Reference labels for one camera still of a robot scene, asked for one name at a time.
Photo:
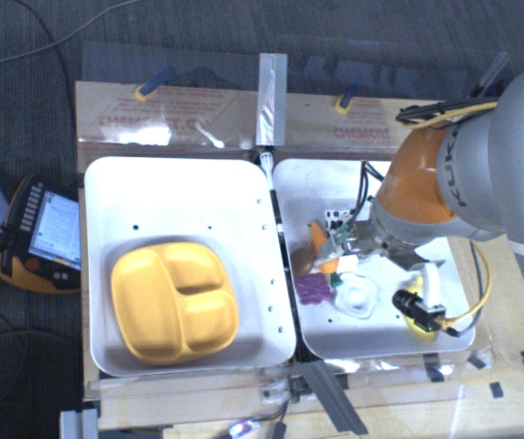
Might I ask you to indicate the yellow banana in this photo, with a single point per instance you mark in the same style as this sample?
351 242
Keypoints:
419 335

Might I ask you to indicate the brown cardboard board, red print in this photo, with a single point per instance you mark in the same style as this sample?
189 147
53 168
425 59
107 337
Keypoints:
316 121

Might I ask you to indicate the small white block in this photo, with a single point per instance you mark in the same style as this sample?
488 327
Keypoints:
347 263

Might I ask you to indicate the white fried egg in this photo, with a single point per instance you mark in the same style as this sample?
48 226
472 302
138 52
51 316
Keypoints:
356 297

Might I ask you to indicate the purple grapes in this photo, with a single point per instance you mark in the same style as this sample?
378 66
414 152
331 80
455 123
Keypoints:
312 289

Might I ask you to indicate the black cylinder on white bracket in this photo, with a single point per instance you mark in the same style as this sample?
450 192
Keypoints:
419 311

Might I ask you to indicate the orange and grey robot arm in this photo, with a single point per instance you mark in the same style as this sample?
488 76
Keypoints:
472 172

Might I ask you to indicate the brown sausage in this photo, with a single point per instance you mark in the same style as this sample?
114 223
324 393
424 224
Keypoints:
302 262

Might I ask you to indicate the white plastic tray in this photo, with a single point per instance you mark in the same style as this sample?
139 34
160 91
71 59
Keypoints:
174 199
380 336

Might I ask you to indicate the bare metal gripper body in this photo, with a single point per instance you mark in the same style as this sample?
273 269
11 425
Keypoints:
367 238

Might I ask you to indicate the small orange and green carrot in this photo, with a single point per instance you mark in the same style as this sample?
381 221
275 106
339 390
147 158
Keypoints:
329 267

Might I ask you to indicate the yellow divided plate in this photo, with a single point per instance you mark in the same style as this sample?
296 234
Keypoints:
152 300

